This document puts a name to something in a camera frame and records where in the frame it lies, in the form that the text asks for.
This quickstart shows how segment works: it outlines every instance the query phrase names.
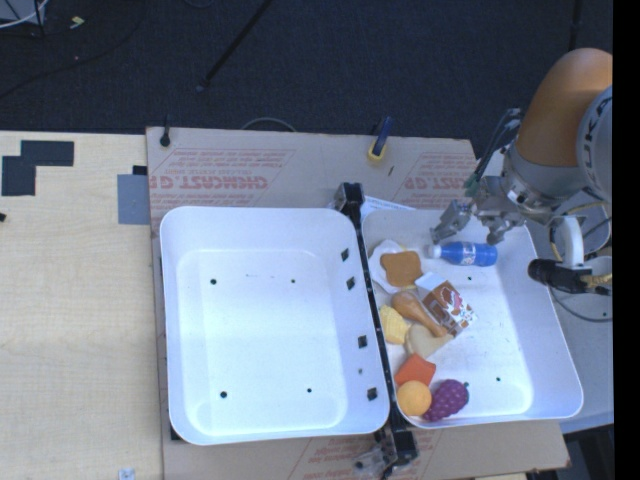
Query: cardboard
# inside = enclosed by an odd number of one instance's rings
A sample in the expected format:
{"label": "cardboard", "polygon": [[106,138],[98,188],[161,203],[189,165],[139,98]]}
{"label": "cardboard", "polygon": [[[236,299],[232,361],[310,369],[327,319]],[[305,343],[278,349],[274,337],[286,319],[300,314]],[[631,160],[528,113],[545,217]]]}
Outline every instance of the cardboard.
{"label": "cardboard", "polygon": [[[463,199],[476,166],[464,140],[389,137],[385,156],[367,158],[373,137],[172,128],[147,130],[149,197],[164,472],[167,480],[362,479],[355,458],[371,435],[195,446],[172,439],[167,414],[166,342],[158,226],[184,205],[326,207],[343,182],[366,195],[413,208],[444,209]],[[454,479],[563,468],[569,456],[555,421],[414,429],[419,456],[402,480]]]}

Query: light wood surface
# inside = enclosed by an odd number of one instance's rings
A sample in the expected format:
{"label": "light wood surface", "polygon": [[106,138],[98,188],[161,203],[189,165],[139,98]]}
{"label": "light wood surface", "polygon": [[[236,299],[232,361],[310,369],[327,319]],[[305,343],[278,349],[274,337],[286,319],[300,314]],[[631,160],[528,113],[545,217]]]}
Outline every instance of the light wood surface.
{"label": "light wood surface", "polygon": [[0,477],[162,478],[149,226],[118,224],[117,176],[142,135],[73,140],[73,167],[37,167],[36,195],[0,197]]}

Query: toy orange fruit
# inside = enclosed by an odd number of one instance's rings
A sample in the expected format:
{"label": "toy orange fruit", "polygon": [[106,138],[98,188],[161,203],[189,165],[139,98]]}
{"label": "toy orange fruit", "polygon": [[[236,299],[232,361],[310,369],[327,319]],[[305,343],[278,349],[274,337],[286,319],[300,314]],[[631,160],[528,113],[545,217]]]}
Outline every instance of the toy orange fruit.
{"label": "toy orange fruit", "polygon": [[418,380],[402,384],[396,391],[396,396],[398,406],[407,416],[421,416],[431,406],[431,390]]}

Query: black fabric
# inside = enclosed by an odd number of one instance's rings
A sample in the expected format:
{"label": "black fabric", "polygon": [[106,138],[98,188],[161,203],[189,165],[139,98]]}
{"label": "black fabric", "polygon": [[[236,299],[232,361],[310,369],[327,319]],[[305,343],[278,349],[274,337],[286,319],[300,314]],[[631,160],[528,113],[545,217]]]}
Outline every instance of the black fabric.
{"label": "black fabric", "polygon": [[42,26],[0,28],[0,129],[144,134],[170,114],[366,134],[391,116],[480,156],[570,43],[613,53],[613,0],[273,0],[198,91],[264,2],[49,0]]}

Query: white cable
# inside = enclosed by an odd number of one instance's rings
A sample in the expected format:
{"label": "white cable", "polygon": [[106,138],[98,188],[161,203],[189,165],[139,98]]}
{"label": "white cable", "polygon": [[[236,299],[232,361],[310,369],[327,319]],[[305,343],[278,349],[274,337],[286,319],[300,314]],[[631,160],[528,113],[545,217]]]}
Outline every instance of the white cable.
{"label": "white cable", "polygon": [[[43,0],[42,3],[40,5],[38,5],[38,12],[40,12],[42,9],[44,9],[44,6],[47,5],[47,3],[49,2],[49,0]],[[35,15],[37,14],[36,11],[33,11],[31,14],[29,14],[28,16],[23,16],[22,18],[20,18],[19,20],[16,21],[12,21],[10,23],[3,23],[2,25],[0,25],[0,28],[9,28],[9,27],[13,27],[15,25],[19,25],[20,23],[24,23],[25,21],[29,21],[31,18],[33,18]]]}

